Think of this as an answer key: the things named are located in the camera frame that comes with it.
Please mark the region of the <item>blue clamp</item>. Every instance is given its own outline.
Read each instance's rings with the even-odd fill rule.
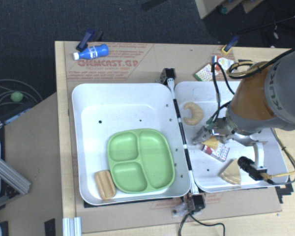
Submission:
[[[95,36],[95,30],[88,29],[84,35],[84,38],[75,49],[77,49],[80,52],[85,50],[88,47],[88,42],[91,41],[94,38],[94,36]]]
[[[222,47],[221,53],[227,55],[230,52],[231,48],[238,43],[238,40],[239,36],[236,34],[227,45]]]

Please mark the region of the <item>snack package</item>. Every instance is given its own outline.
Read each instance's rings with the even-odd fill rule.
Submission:
[[[211,64],[206,64],[203,68],[201,68],[198,72],[194,74],[194,77],[198,81],[211,81],[212,73],[211,73]]]
[[[234,64],[234,61],[231,59],[214,55],[213,63],[216,63],[216,62],[219,63],[224,70],[227,70],[232,64]],[[215,70],[219,71],[220,67],[218,65],[215,65]]]
[[[204,153],[214,157],[215,159],[221,162],[225,162],[229,150],[230,148],[225,146],[222,143],[218,143],[218,146],[216,149],[213,149],[207,145],[205,145],[202,149]]]

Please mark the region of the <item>blue bottle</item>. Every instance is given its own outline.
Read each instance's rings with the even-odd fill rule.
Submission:
[[[73,53],[73,59],[96,59],[99,57],[107,56],[109,53],[108,46],[105,44],[99,46],[92,46],[86,48],[84,51],[80,53]]]

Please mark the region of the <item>green divided plate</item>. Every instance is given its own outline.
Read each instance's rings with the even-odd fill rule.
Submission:
[[[155,129],[133,129],[108,141],[108,162],[113,181],[125,193],[162,190],[175,179],[168,142]]]

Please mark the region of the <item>green ball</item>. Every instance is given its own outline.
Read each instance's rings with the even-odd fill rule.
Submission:
[[[24,97],[24,95],[21,92],[16,91],[16,92],[11,93],[10,98],[13,102],[20,102],[23,100],[23,97]]]

